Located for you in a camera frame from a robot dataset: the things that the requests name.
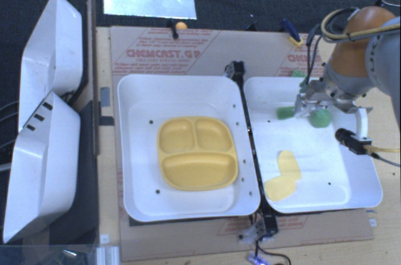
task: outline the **white container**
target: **white container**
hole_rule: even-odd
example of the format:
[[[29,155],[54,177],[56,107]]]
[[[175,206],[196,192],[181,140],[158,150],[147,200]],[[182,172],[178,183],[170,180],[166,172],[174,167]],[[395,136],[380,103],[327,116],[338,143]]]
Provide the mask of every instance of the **white container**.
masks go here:
[[[70,209],[76,189],[80,116],[51,92],[19,133],[3,241],[39,232]]]
[[[277,108],[294,106],[302,80],[254,77],[245,84],[263,182],[280,176],[277,157],[282,150],[293,152],[301,170],[296,191],[280,201],[268,199],[269,204],[282,213],[379,205],[382,188],[372,158],[355,155],[335,139],[339,128],[355,132],[355,115],[332,107],[326,128],[312,127],[307,118],[277,119]]]
[[[222,76],[130,75],[118,84],[124,204],[142,222],[245,216],[260,203],[258,182],[237,85]],[[183,191],[163,179],[157,132],[168,119],[205,116],[223,121],[239,161],[233,184]]]
[[[49,92],[74,93],[82,73],[81,14],[67,0],[49,0],[23,53],[18,131]]]

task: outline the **black cable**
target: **black cable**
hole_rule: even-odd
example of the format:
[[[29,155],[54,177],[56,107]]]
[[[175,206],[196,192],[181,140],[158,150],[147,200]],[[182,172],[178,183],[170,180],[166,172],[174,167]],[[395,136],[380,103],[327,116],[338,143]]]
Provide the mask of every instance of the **black cable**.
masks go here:
[[[2,123],[3,121],[7,120],[8,118],[11,118],[11,117],[16,116],[16,115],[18,115],[18,112],[10,113],[9,115],[7,115],[4,118],[0,119],[0,123]]]
[[[389,161],[389,160],[387,160],[387,159],[384,159],[382,156],[379,156],[377,153],[375,153],[375,152],[372,152],[371,154],[370,154],[370,156],[372,157],[372,158],[374,158],[374,159],[379,159],[379,160],[381,160],[382,162],[386,162],[386,163],[388,163],[388,164],[390,164],[390,165],[393,165],[393,166],[396,166],[396,167],[401,167],[401,165],[400,164],[397,164],[396,162],[391,162],[391,161]]]
[[[10,145],[13,144],[15,141],[16,141],[16,140],[13,139],[13,140],[10,140],[9,142],[6,142],[6,143],[0,145],[0,150],[3,149],[3,148],[6,148],[7,146],[10,146]]]
[[[255,256],[258,255],[258,251],[261,251],[263,254],[268,255],[268,256],[282,257],[282,258],[284,258],[284,259],[286,259],[286,260],[288,261],[288,265],[291,265],[291,260],[290,260],[290,258],[289,258],[287,255],[278,254],[278,253],[275,253],[275,252],[267,252],[267,251],[265,251],[263,248],[261,248],[261,247],[259,246],[259,242],[257,241],[257,242],[256,242]]]
[[[350,13],[349,16],[351,16],[351,15],[352,15],[355,11],[357,11],[357,10],[358,10],[358,8],[345,8],[345,9],[339,10],[337,13],[335,13],[335,14],[327,21],[326,26],[325,26],[325,29],[326,29],[328,32],[333,33],[333,34],[342,34],[342,33],[343,33],[342,30],[341,30],[341,32],[336,32],[336,31],[334,31],[333,27],[334,27],[334,25],[336,25],[336,24],[335,24],[335,21],[337,20],[338,17],[340,17],[340,16],[343,15],[343,14]]]
[[[8,103],[7,105],[4,105],[3,107],[0,108],[0,112],[2,112],[4,109],[7,109],[8,107],[11,107],[17,103],[18,103],[18,100]]]
[[[306,60],[308,69],[307,69],[306,78],[305,78],[306,85],[309,83],[309,80],[311,78],[312,70],[315,65],[316,54],[317,54],[317,50],[318,50],[318,43],[321,39],[321,36],[320,36],[318,38],[318,40],[316,41],[315,48],[313,50],[312,62],[311,62],[311,45],[312,45],[313,38],[315,37],[319,28],[320,28],[320,23],[318,23],[315,27],[313,27],[313,29],[308,34],[308,38],[306,39],[306,46],[308,47],[307,60]]]

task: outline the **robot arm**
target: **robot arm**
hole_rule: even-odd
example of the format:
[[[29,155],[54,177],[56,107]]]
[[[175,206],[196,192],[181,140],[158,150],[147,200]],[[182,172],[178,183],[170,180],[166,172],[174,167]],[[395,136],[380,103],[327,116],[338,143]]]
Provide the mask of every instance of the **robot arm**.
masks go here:
[[[295,116],[332,105],[355,113],[354,100],[377,86],[391,96],[400,127],[400,17],[380,7],[366,7],[351,17],[344,35],[348,39],[335,46],[323,77],[310,81],[305,94],[297,96]]]

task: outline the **yellow flat object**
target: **yellow flat object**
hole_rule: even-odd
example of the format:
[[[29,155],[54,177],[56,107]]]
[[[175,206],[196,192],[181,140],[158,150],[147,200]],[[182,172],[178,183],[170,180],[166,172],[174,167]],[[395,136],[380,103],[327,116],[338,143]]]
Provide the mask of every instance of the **yellow flat object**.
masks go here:
[[[279,176],[264,183],[266,195],[273,201],[290,196],[296,189],[296,181],[291,176]]]
[[[281,175],[292,176],[295,180],[301,179],[301,171],[292,152],[289,150],[281,151],[277,163]]]
[[[167,120],[157,134],[159,167],[179,190],[212,190],[231,185],[238,158],[230,129],[210,117]]]
[[[292,152],[281,151],[277,163],[281,175],[264,183],[264,191],[273,201],[290,196],[296,190],[296,182],[301,179],[301,171]]]

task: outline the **cardboard sheet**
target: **cardboard sheet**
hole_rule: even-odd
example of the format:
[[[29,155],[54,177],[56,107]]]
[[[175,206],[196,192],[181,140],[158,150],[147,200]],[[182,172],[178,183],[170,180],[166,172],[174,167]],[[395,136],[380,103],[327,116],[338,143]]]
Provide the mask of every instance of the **cardboard sheet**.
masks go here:
[[[222,75],[231,61],[244,61],[245,77],[291,76],[306,72],[306,46],[295,46],[286,33],[247,31],[111,28],[113,89],[131,73],[160,75]],[[313,75],[323,73],[316,59]],[[248,228],[248,217],[139,223],[130,220],[123,206],[123,179],[117,93],[114,92],[115,135],[123,261],[197,254],[246,251],[239,231]],[[364,209],[278,217],[279,232],[262,247],[275,248],[373,239]]]

